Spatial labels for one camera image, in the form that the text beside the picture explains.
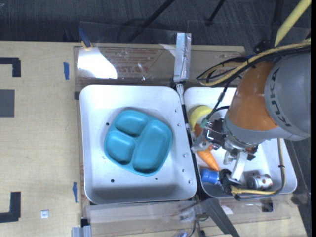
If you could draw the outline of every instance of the black square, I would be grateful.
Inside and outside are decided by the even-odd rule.
[[[0,118],[14,117],[14,90],[0,89]]]

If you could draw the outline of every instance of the orange carrot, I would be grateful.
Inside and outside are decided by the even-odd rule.
[[[194,130],[196,132],[196,136],[198,137],[202,133],[202,128],[199,124],[195,124]],[[201,159],[213,170],[220,171],[220,168],[214,158],[214,156],[211,153],[212,150],[212,144],[209,145],[207,149],[204,151],[198,151],[198,155],[201,157]]]

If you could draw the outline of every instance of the beige table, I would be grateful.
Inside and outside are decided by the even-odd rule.
[[[21,218],[1,223],[4,237],[68,237],[80,224],[80,167],[74,46],[76,43],[0,42],[0,57],[18,57],[22,76],[0,65],[0,89],[15,90],[14,118],[0,118],[0,212],[9,208],[10,192],[21,192]],[[63,62],[70,66],[65,80]],[[75,202],[73,182],[77,182]],[[49,218],[41,219],[41,210]],[[305,236],[296,207],[288,219],[236,224],[241,236]],[[222,234],[218,227],[208,235]],[[146,237],[172,233],[145,234]]]

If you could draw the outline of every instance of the silver can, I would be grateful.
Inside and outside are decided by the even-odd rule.
[[[247,179],[247,187],[252,190],[266,190],[271,188],[273,185],[271,176],[268,174],[264,175],[253,175]]]

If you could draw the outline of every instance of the blue divided dish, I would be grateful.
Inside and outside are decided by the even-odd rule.
[[[120,167],[151,176],[163,166],[172,140],[165,123],[140,111],[125,110],[113,121],[104,140],[104,152]]]

